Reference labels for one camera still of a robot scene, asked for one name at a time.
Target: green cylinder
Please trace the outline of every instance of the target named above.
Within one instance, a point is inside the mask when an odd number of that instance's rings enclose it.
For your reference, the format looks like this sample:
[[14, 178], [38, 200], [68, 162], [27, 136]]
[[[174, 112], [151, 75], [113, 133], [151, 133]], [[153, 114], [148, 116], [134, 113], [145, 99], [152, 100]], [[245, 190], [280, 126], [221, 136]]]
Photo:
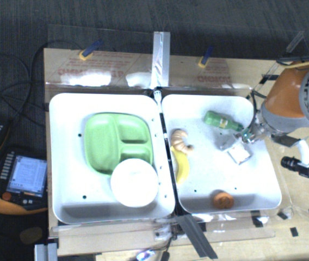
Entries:
[[221, 129], [233, 129], [237, 132], [241, 132], [243, 130], [243, 125], [240, 123], [234, 122], [231, 119], [228, 119], [213, 111], [206, 112], [204, 123]]

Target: table surface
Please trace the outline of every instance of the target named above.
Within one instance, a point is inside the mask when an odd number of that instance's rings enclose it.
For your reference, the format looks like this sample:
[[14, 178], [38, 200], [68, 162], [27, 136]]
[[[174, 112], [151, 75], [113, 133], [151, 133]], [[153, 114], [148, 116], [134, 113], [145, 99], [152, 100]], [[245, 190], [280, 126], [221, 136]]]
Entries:
[[[66, 49], [45, 49], [45, 79], [51, 78], [59, 68], [67, 63], [72, 51]], [[197, 73], [196, 67], [192, 68], [198, 61], [196, 57], [175, 56], [171, 60], [170, 74], [180, 74], [183, 78], [191, 76], [190, 82], [200, 84], [204, 77], [201, 72]], [[230, 77], [233, 82], [255, 87], [272, 67], [274, 61], [270, 60], [245, 60], [245, 59], [215, 59], [211, 65], [223, 64], [224, 77]], [[277, 67], [274, 74], [280, 74], [282, 67]], [[205, 79], [214, 77], [213, 71], [206, 74]], [[205, 86], [212, 81], [203, 82]], [[260, 92], [267, 94], [272, 87], [272, 82], [267, 82], [262, 86]], [[62, 85], [46, 84], [45, 100], [50, 99], [61, 92], [84, 92], [86, 88], [75, 86], [65, 87]], [[51, 154], [50, 154], [50, 123], [49, 114], [46, 115], [47, 124], [47, 159], [48, 159], [48, 220], [49, 228], [55, 228], [58, 220], [52, 210], [52, 182], [51, 182]], [[301, 128], [291, 133], [295, 138], [307, 138], [309, 145], [309, 128]], [[283, 156], [294, 156], [300, 158], [297, 148], [288, 148], [266, 140], [268, 152], [273, 166], [279, 169], [279, 177], [284, 182], [284, 187], [289, 195], [293, 216], [283, 220], [279, 217], [270, 222], [262, 232], [257, 228], [248, 228], [249, 237], [252, 239], [243, 240], [245, 234], [243, 229], [235, 229], [226, 233], [222, 239], [215, 238], [213, 231], [205, 232], [212, 248], [217, 253], [220, 260], [309, 260], [309, 179], [299, 176], [295, 172], [288, 171], [280, 167], [280, 160]], [[131, 260], [141, 250], [149, 247], [163, 245], [162, 241], [155, 241], [153, 230], [147, 224], [134, 223], [119, 231], [118, 225], [100, 225], [89, 228], [75, 228], [72, 232], [59, 232], [58, 256], [83, 255], [101, 253], [95, 256], [98, 261], [118, 261]], [[293, 236], [292, 229], [296, 229], [298, 235]], [[187, 238], [172, 241], [169, 248], [170, 260], [191, 261], [208, 258], [199, 258], [195, 249]], [[160, 253], [148, 259], [160, 260]]]

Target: phone screen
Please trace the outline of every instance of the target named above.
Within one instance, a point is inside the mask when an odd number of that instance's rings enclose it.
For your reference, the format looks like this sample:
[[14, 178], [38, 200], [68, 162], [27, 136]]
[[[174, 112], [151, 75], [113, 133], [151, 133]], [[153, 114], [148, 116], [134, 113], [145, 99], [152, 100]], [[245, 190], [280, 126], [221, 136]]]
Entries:
[[15, 193], [29, 192], [42, 197], [46, 175], [46, 160], [16, 156], [7, 191]]

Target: yellow cable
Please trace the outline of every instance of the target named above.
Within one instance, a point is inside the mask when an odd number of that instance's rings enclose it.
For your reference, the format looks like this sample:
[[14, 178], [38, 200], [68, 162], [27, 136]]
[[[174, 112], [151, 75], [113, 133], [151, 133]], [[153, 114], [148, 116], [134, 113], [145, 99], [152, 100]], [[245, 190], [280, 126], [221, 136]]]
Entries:
[[284, 69], [294, 69], [296, 67], [303, 67], [303, 66], [309, 66], [309, 62], [299, 63], [299, 64], [293, 64], [293, 65], [284, 65], [281, 64]]

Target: green tray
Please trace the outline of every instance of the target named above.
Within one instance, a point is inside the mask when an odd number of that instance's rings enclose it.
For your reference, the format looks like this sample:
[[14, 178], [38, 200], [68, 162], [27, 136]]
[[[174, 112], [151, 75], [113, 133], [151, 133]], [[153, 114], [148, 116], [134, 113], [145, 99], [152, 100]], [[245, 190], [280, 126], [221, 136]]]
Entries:
[[84, 131], [85, 157], [97, 172], [111, 175], [118, 163], [138, 158], [153, 163], [150, 130], [130, 114], [99, 113], [88, 119]]

